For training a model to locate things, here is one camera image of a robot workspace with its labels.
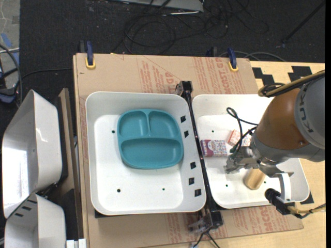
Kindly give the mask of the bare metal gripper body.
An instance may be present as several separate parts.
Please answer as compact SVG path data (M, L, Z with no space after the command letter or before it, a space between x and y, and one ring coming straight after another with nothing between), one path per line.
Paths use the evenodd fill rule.
M226 174L238 173L243 169L259 168L260 152L249 146L241 146L238 149L236 146L230 149L230 154L227 158L224 171Z

